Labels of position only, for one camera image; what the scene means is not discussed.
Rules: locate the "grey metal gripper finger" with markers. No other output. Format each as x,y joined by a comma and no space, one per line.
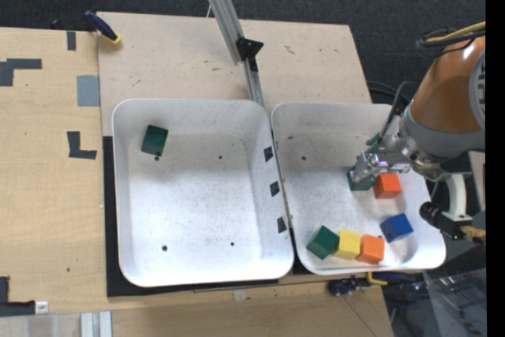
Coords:
394,169
361,169

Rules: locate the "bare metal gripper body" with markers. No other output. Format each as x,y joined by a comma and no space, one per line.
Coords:
398,152

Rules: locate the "green cube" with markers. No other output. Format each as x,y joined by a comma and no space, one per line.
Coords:
154,140
322,242
365,185

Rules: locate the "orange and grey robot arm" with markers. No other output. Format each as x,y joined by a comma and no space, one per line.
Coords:
446,98

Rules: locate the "orange cube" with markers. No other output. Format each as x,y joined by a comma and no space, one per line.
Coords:
371,249
387,185

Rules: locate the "white plastic tray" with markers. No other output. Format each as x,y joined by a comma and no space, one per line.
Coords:
327,193
197,201

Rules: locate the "blue cube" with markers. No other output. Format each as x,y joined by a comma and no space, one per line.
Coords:
396,227

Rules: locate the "yellow cube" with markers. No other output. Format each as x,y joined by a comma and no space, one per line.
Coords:
348,244

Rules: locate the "pale wood board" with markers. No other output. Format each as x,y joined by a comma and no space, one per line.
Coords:
177,63

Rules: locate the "black cylinder on white bracket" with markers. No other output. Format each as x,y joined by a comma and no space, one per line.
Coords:
457,193

